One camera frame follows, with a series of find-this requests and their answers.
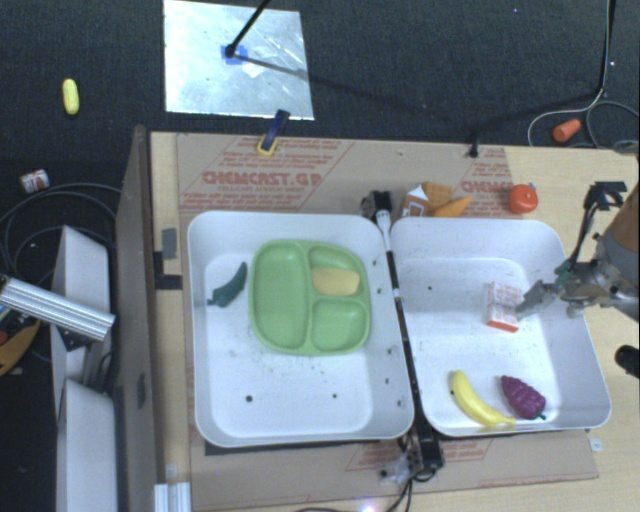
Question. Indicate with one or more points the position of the white plastic tray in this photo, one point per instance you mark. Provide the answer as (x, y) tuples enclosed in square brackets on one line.
[(465, 345), (290, 390)]

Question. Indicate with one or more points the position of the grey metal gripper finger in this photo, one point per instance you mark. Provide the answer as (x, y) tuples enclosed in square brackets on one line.
[(530, 302), (542, 288)]

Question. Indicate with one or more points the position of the purple grapes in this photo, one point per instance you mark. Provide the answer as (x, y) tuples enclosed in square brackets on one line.
[(522, 397)]

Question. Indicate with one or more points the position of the yellow oval toy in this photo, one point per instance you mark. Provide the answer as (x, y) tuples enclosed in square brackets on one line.
[(70, 96)]

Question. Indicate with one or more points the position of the short orange carrot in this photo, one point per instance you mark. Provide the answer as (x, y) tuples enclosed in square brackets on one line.
[(566, 130)]

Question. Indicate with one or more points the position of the yellow banana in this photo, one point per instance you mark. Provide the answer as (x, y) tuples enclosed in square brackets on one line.
[(475, 402)]

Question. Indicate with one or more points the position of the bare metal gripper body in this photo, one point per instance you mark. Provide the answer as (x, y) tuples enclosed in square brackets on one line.
[(587, 287)]

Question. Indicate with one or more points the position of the yellow toy mango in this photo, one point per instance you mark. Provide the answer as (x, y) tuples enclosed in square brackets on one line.
[(335, 281)]

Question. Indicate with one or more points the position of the green divided plate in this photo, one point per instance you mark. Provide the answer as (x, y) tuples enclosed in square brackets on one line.
[(280, 300)]

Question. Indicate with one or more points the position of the orange waffle biscuit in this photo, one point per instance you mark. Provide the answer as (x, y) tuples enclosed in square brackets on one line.
[(437, 194)]

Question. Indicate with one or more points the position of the red toy tomato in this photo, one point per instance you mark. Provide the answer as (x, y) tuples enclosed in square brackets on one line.
[(523, 199)]

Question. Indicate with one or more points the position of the thin black and white rod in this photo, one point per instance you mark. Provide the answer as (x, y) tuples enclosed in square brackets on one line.
[(400, 305)]

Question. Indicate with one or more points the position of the dark green toy pepper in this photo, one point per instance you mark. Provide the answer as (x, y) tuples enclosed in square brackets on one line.
[(231, 289)]

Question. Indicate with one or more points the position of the brown cardboard board red print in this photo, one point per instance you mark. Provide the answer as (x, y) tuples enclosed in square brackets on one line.
[(310, 172)]

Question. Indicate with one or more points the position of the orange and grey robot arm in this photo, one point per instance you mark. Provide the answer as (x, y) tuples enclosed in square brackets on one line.
[(629, 235)]

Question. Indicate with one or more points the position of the small red and white can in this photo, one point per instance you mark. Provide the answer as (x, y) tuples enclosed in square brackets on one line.
[(35, 181)]

